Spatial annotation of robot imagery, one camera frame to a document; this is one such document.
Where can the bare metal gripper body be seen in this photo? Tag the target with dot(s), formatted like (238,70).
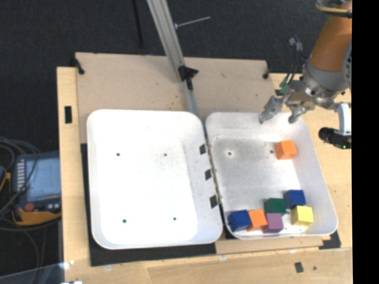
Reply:
(311,95)

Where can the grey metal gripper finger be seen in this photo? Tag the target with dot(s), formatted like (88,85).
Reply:
(296,112)
(271,108)

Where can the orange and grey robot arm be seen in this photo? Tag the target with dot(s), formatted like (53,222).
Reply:
(331,46)

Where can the orange cube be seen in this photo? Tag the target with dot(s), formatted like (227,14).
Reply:
(258,218)
(285,150)

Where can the white plastic tray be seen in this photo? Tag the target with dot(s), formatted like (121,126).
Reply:
(148,182)
(254,173)

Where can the blue cube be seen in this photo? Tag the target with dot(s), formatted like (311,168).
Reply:
(295,198)
(238,220)

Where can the green cube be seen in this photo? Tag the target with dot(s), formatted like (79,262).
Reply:
(274,206)

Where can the yellow cube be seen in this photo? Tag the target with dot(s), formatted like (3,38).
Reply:
(302,215)

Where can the purple cube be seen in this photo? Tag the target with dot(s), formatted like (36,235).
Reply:
(274,222)

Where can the pale brown flat board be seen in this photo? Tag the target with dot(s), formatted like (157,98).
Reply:
(133,81)

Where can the black cylinder on white bracket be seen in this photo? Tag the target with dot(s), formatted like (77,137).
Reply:
(333,136)

